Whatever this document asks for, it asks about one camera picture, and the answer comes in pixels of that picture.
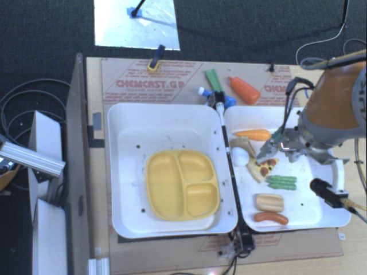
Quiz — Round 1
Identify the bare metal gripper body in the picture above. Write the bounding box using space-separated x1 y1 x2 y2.
274 127 334 163

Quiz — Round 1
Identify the pizza slice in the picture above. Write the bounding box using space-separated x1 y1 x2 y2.
247 157 280 184

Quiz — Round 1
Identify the orange carrot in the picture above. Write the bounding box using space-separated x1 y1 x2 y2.
235 128 272 142

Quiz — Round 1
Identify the white egg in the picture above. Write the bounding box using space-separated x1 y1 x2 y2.
231 146 250 167

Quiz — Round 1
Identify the beige bread piece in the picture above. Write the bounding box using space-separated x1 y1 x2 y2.
229 136 256 158

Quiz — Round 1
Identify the green asparagus bundle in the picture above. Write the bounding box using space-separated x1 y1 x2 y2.
266 174 298 191

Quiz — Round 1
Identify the thin black and white rod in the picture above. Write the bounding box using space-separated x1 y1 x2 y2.
216 102 246 235

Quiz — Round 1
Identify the tan hot dog bun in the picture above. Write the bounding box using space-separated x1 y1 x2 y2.
255 193 286 213

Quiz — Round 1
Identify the white plastic tray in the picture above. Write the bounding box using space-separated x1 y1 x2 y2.
107 102 239 239
224 105 352 234

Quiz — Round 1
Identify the blue and white bottle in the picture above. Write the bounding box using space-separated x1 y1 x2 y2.
198 86 237 109

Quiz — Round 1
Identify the orange bottle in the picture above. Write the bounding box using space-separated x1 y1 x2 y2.
227 76 261 106

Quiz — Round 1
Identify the orange sausage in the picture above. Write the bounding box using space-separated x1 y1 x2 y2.
253 211 290 226

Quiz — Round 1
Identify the green tube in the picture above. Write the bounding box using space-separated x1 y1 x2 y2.
204 68 224 93

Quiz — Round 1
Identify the yellow divided plate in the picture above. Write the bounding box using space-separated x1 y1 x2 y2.
145 149 221 222

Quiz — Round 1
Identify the brown cardboard board red print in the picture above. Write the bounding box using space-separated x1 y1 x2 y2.
101 58 344 262

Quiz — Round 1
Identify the black cylinder on white bracket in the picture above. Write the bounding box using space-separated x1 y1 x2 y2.
309 153 351 209

